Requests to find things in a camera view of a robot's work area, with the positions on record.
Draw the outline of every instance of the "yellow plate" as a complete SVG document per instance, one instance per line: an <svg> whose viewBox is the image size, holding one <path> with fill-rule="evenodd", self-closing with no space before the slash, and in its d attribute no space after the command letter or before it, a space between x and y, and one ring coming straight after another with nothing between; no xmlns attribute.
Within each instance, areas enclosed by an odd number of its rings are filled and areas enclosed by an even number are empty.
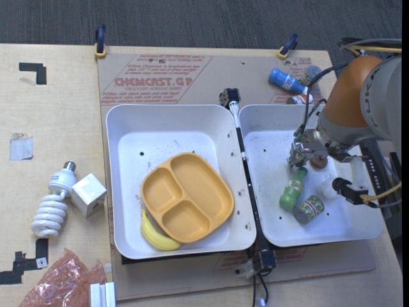
<svg viewBox="0 0 409 307"><path fill-rule="evenodd" d="M233 194L204 158L179 153L141 184L146 208L168 236L182 243L202 239L232 213Z"/></svg>

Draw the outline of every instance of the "plastic bag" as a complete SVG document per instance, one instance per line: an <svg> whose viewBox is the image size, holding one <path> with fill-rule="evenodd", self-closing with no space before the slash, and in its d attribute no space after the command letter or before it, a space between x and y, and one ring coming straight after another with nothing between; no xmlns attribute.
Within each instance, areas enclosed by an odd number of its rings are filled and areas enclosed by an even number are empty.
<svg viewBox="0 0 409 307"><path fill-rule="evenodd" d="M87 269L75 253L65 249L19 307L88 307L89 286L106 282L100 261Z"/></svg>

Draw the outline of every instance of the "cable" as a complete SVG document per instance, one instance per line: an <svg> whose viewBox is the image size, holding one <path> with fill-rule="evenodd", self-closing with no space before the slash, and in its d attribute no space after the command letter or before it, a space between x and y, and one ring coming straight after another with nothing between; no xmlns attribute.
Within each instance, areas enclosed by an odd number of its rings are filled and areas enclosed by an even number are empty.
<svg viewBox="0 0 409 307"><path fill-rule="evenodd" d="M267 303L267 301L268 301L268 290L267 290L266 283L264 282L264 279L260 274L258 274L258 277L259 277L259 279L261 281L261 284L263 285L264 291L266 293L266 297L264 298L264 302Z"/></svg>
<svg viewBox="0 0 409 307"><path fill-rule="evenodd" d="M332 66L332 67L329 67L329 68L327 68L327 69L324 69L322 72L320 72L320 73L318 73L317 75L315 75L315 76L313 77L313 79L311 80L311 82L308 84L308 86L307 86L307 93L306 93L306 95L307 95L306 98L307 98L307 99L306 99L306 101L305 101L304 122L303 122L303 124L301 124L301 126L300 126L300 130L301 130L300 134L303 134L303 133L304 133L305 127L307 126L307 122L308 122L308 118L309 118L309 114L308 114L309 95L310 95L310 93L311 93L311 90L312 90L314 84L317 83L319 79L321 79L324 75L327 75L329 72L331 72L331 71L333 71L333 70L339 70L339 69L344 68L344 67L346 67L346 66L347 66L347 64L343 64L343 65L341 65L341 66Z"/></svg>
<svg viewBox="0 0 409 307"><path fill-rule="evenodd" d="M355 57L362 55L362 51L402 53L402 39L369 39L343 38L338 42L341 50L347 50Z"/></svg>
<svg viewBox="0 0 409 307"><path fill-rule="evenodd" d="M348 50L365 50L365 51L375 51L375 52L390 52L393 54L401 54L402 48L382 48L382 47L366 47L365 45L351 45L347 48Z"/></svg>
<svg viewBox="0 0 409 307"><path fill-rule="evenodd" d="M253 303L252 303L252 307L255 307L255 305L256 305L256 276L258 276L258 278L260 279L260 282L261 282L261 284L262 284L262 286L264 288L264 291L265 291L264 303L266 304L267 301L268 301L268 289L267 289L266 283L265 283L265 281L263 279L263 277L266 276L266 275L261 275L260 273L256 274L256 275L253 276Z"/></svg>
<svg viewBox="0 0 409 307"><path fill-rule="evenodd" d="M324 99L324 98L322 98L322 99L320 99L319 101L317 101L317 102L315 103L314 107L313 107L313 108L311 109L311 111L309 112L309 114L308 114L308 119L311 117L311 115L315 112L315 110L318 108L318 106L319 106L322 102L327 103L327 100Z"/></svg>
<svg viewBox="0 0 409 307"><path fill-rule="evenodd" d="M343 38L342 41L347 41L349 43L343 44L342 42L338 43L341 50L353 47L354 45L366 45L366 46L377 46L383 48L402 48L402 39L398 38L385 38L385 39L353 39L353 38Z"/></svg>
<svg viewBox="0 0 409 307"><path fill-rule="evenodd" d="M375 203L373 203L373 202L369 202L368 203L368 206L370 206L370 207L372 207L372 208L380 208L380 209L382 209L382 208L388 208L388 207L391 207L391 206L395 206L395 205L398 205L398 204L400 204L402 202L402 198L400 198L399 200L396 200L396 201L394 201L394 202L390 202L390 203L383 203L382 205L377 205L377 204L375 204Z"/></svg>
<svg viewBox="0 0 409 307"><path fill-rule="evenodd" d="M377 200L387 196L388 194L393 193L394 191L398 190L402 186L402 182L399 182L394 187L390 188L389 190L385 191L384 193L378 194L377 196L370 196L368 194L361 194L359 198L364 200L364 202L369 202L371 200Z"/></svg>
<svg viewBox="0 0 409 307"><path fill-rule="evenodd" d="M270 269L270 270L267 271L266 273L259 272L259 274L260 274L262 277L265 277L265 276L270 275L271 271L272 271L272 269Z"/></svg>
<svg viewBox="0 0 409 307"><path fill-rule="evenodd" d="M394 178L394 180L396 181L396 183L399 183L401 180L399 179L399 177L397 177L397 175L395 174L394 171L391 170L388 162L386 161L385 156L382 156L382 161L383 164L385 165L385 167L388 169L389 173L392 175L392 177Z"/></svg>

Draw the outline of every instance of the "soda can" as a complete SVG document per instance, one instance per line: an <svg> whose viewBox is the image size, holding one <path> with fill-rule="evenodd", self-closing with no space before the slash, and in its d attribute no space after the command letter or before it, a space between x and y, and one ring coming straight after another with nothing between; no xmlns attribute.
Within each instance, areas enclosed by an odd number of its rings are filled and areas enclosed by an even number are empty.
<svg viewBox="0 0 409 307"><path fill-rule="evenodd" d="M312 95L309 95L308 104L312 104L314 98ZM287 105L305 105L307 104L307 95L292 95L287 98Z"/></svg>
<svg viewBox="0 0 409 307"><path fill-rule="evenodd" d="M311 83L313 78L316 77L321 72L322 70L318 66L315 65L308 66L307 70L304 72L303 78L301 78L299 82L304 86L308 86L308 84Z"/></svg>
<svg viewBox="0 0 409 307"><path fill-rule="evenodd" d="M310 196L293 209L293 215L300 224L307 224L323 211L323 202L317 196Z"/></svg>

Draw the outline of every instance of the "green toy bottle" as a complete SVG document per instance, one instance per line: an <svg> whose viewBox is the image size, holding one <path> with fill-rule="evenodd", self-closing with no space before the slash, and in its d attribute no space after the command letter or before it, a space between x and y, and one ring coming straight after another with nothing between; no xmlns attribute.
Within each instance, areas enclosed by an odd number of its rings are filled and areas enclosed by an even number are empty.
<svg viewBox="0 0 409 307"><path fill-rule="evenodd" d="M293 210L297 204L297 199L304 188L304 177L308 173L307 168L300 167L297 169L297 174L288 182L284 189L284 193L280 197L280 207L285 210Z"/></svg>

